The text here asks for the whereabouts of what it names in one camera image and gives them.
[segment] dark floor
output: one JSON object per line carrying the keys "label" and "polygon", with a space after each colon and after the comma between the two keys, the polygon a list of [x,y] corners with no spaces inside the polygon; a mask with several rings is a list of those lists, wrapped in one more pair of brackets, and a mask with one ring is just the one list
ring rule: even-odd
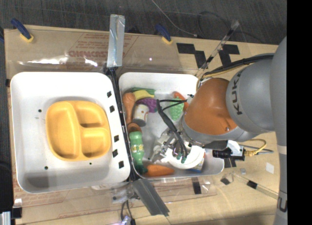
{"label": "dark floor", "polygon": [[[222,39],[233,20],[241,24],[234,41],[279,44],[287,33],[287,0],[153,1],[0,0],[0,26],[12,28],[15,17],[24,24],[107,31],[109,16],[120,14],[126,18],[126,31],[143,34],[154,34],[160,23],[172,36]],[[0,43],[0,213],[11,205],[12,194],[4,62]]]}

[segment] yellow divided plate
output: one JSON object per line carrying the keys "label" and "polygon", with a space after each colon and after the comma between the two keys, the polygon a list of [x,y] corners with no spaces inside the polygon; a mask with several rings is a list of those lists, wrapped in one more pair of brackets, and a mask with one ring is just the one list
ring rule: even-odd
{"label": "yellow divided plate", "polygon": [[101,157],[112,143],[105,111],[90,101],[51,105],[46,114],[46,131],[52,153],[67,161]]}

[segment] green bottle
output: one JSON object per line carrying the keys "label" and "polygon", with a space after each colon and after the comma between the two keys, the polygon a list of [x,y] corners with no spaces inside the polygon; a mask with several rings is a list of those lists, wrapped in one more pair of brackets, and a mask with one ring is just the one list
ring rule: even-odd
{"label": "green bottle", "polygon": [[140,131],[133,131],[129,133],[131,154],[134,158],[134,164],[136,170],[140,174],[147,172],[147,169],[143,166],[144,146],[142,142],[142,133]]}

